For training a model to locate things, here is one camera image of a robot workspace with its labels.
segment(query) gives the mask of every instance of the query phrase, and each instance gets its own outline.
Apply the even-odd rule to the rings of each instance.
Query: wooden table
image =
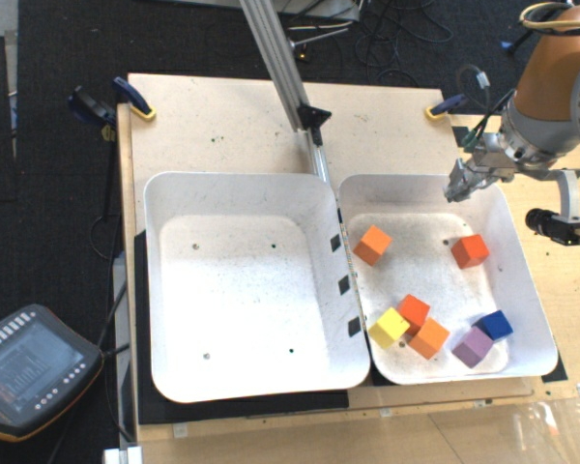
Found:
[[[143,188],[148,179],[169,170],[308,172],[309,166],[305,139],[291,131],[270,81],[148,74],[132,74],[129,81],[158,111],[157,119],[146,123],[131,114],[126,105],[118,108],[134,367],[133,237],[145,228]],[[479,119],[451,115],[438,123],[427,121],[424,109],[443,99],[438,90],[311,83],[305,88],[311,104],[333,113],[323,127],[333,189],[352,173],[449,174],[455,158],[460,156],[451,126],[472,126]],[[491,119],[488,130],[495,131],[499,124],[500,119]],[[580,146],[557,166],[580,168]],[[303,450],[316,451],[320,443],[324,445],[336,436],[340,447],[335,452],[350,446],[350,453],[341,451],[340,455],[350,455],[353,445],[395,449],[392,426],[401,422],[387,419],[383,424],[388,416],[473,409],[486,400],[508,405],[578,397],[580,246],[552,243],[535,235],[524,222],[531,208],[560,210],[556,183],[516,176],[511,184],[501,186],[567,380],[544,384],[540,377],[532,377],[394,387],[374,387],[366,380],[349,390],[350,408],[343,411],[178,425],[138,424],[135,433],[145,462],[270,462],[272,455],[276,462],[296,462],[293,452],[298,442],[303,442]],[[136,370],[131,373],[136,387]],[[136,398],[133,404],[137,414]],[[425,438],[431,438],[433,427],[425,420],[412,420],[410,424],[416,425],[413,435],[424,432]],[[352,437],[342,437],[340,430]],[[407,433],[395,431],[400,438]],[[243,454],[238,455],[237,448]],[[436,444],[426,448],[434,455],[444,455]],[[339,457],[331,451],[317,451],[322,459],[317,462]],[[374,459],[375,463],[389,462],[384,457]]]

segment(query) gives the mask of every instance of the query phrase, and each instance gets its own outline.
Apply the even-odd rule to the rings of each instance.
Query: black clamp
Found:
[[[320,127],[331,118],[331,112],[302,104],[297,108],[303,129],[311,131],[311,139],[316,146],[322,146]]]
[[[116,110],[93,99],[82,86],[77,86],[69,96],[69,109],[78,121],[100,127],[105,141],[116,140]]]

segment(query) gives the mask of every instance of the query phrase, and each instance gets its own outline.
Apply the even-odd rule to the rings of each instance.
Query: black floor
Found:
[[[449,97],[460,93],[456,72],[472,64],[487,73],[495,101],[517,83],[538,36],[514,55],[501,42],[522,36],[520,12],[542,1],[372,0],[360,24],[310,46],[299,70],[305,81],[439,88]],[[106,314],[108,263],[92,249],[90,229],[103,209],[109,146],[96,128],[74,119],[69,94],[83,85],[113,103],[111,79],[131,72],[268,74],[241,11],[133,0],[19,0],[18,25],[15,163],[5,156],[11,137],[0,95],[0,318],[40,303],[95,340]],[[307,36],[291,34],[295,41]],[[368,49],[371,66],[364,61]],[[0,77],[0,92],[4,84]],[[476,85],[466,87],[482,102]],[[481,113],[482,107],[469,103],[460,111]],[[119,210],[114,187],[110,211]],[[103,253],[110,250],[113,221],[93,235]],[[74,413],[55,462],[98,463],[104,449],[117,447],[109,411],[100,379]],[[22,444],[0,442],[0,464],[47,462],[68,419]]]

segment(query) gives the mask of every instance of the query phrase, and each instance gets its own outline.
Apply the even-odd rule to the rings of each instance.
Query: metal bracket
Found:
[[[142,447],[128,449],[107,449],[103,452],[102,464],[143,464],[144,453]]]
[[[580,190],[573,170],[558,170],[557,184],[561,193],[561,217],[569,222],[580,218]]]
[[[316,146],[322,146],[320,127],[331,118],[331,112],[306,104],[299,106],[298,112],[303,129],[311,131],[311,137]]]

